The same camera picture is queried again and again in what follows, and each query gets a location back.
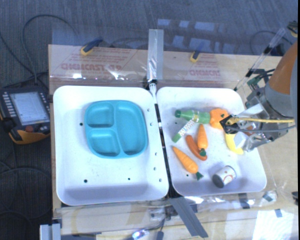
carrot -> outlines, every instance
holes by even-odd
[[[207,153],[205,149],[199,150],[197,144],[195,143],[194,138],[191,135],[185,136],[186,144],[188,145],[191,152],[200,160],[205,161],[207,160]]]
[[[215,108],[210,110],[210,125],[213,128],[217,129],[223,129],[222,125],[220,124],[220,121],[222,119],[225,119],[227,116],[229,116],[228,112],[225,109],[222,108]]]
[[[196,179],[200,180],[203,177],[203,175],[200,172],[198,172],[199,166],[197,165],[197,163],[175,146],[172,146],[172,149],[178,157],[181,164],[183,165],[184,169],[186,169],[191,174],[195,174]]]
[[[199,125],[197,144],[200,150],[206,150],[208,147],[208,137],[206,134],[206,129],[202,123]]]

button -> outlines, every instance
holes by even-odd
[[[34,128],[33,128],[31,125],[27,125],[27,126],[25,127],[25,131],[26,131],[27,133],[33,133]]]

blue plate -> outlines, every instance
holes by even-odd
[[[90,150],[101,158],[136,157],[148,146],[144,114],[131,101],[92,103],[85,111],[84,127]]]

can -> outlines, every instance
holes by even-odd
[[[235,169],[229,165],[226,165],[212,176],[212,181],[218,188],[222,189],[225,185],[232,182],[236,177],[237,174]]]

green bottle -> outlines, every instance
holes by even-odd
[[[209,112],[200,112],[194,109],[189,109],[186,111],[176,110],[174,116],[176,118],[184,118],[188,121],[193,120],[201,124],[209,124],[211,118]]]

